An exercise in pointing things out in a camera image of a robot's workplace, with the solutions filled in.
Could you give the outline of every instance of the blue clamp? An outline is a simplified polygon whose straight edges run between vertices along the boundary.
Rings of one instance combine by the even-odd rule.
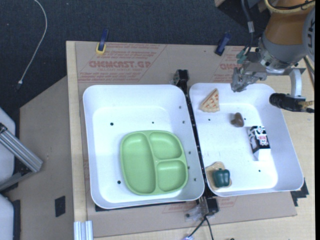
[[[230,41],[230,39],[231,39],[231,34],[229,32],[225,33],[223,38],[219,40],[218,46],[215,49],[214,53],[221,56],[225,50],[225,46]]]
[[[103,30],[100,42],[97,44],[96,49],[95,49],[95,52],[97,54],[103,55],[105,53],[106,47],[107,47],[106,42],[108,40],[108,37],[109,37],[109,29],[105,28]]]

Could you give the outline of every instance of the black fabric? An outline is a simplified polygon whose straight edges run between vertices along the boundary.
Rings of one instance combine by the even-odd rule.
[[[214,0],[38,1],[47,33],[16,91],[45,19],[33,0],[0,0],[0,107],[9,115],[66,76],[66,41],[98,42],[104,28],[110,42],[217,45],[228,31],[228,45],[244,46],[250,39],[246,23],[237,20],[243,18],[237,0],[224,9]]]

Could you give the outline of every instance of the pizza slice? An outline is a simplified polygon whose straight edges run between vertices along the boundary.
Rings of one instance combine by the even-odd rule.
[[[220,111],[219,106],[219,92],[215,88],[200,104],[200,109],[204,112],[217,112]]]

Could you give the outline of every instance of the yellow cable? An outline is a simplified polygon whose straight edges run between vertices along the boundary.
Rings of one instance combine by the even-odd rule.
[[[304,11],[312,6],[315,6],[316,5],[316,1],[312,1],[306,5],[304,5],[303,7],[298,7],[298,8],[294,8],[294,9],[277,9],[275,7],[273,7],[268,0],[264,0],[264,3],[266,5],[266,7],[274,12],[274,13],[279,13],[279,14],[291,14],[291,13],[297,13],[297,12],[300,12],[300,11]]]

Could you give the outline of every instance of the white tray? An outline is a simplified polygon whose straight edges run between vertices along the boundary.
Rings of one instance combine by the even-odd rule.
[[[220,111],[203,112],[201,102],[215,88]],[[269,104],[275,91],[265,84],[252,84],[233,92],[228,83],[197,83],[189,91],[205,167],[222,162],[230,171],[231,186],[211,189],[218,196],[237,196],[300,189],[304,177],[281,109]],[[231,120],[241,113],[244,127]],[[264,126],[270,156],[257,160],[251,150],[248,127]]]
[[[90,188],[104,209],[198,199],[204,192],[201,165],[186,98],[174,85],[93,85],[83,94]],[[125,185],[120,143],[131,132],[162,130],[181,141],[189,166],[186,185],[172,193],[137,195]]]

